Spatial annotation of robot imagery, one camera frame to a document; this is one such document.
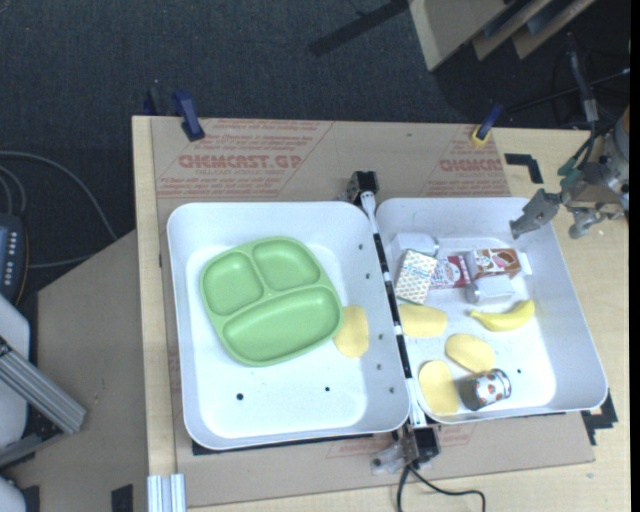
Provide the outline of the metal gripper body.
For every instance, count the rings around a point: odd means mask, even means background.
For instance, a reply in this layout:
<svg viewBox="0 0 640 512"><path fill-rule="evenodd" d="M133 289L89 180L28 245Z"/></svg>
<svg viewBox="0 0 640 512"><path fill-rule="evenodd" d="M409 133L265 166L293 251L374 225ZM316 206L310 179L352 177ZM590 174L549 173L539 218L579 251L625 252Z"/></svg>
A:
<svg viewBox="0 0 640 512"><path fill-rule="evenodd" d="M622 157L601 156L561 179L561 201L573 209L594 209L608 215L629 209L629 162Z"/></svg>

